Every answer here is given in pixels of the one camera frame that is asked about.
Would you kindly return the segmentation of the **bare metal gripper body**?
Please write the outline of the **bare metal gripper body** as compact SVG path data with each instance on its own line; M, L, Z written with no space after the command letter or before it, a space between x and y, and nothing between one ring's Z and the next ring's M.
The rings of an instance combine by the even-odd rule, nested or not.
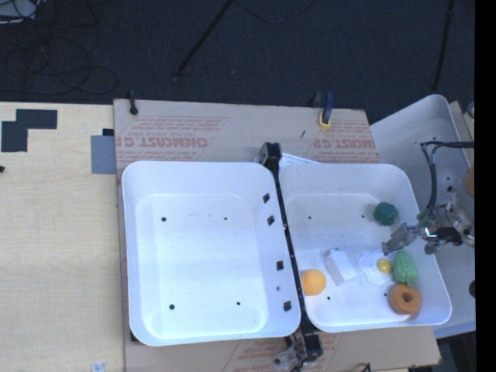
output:
M434 254L442 246L475 247L474 218L456 197L420 211L420 237L426 254Z

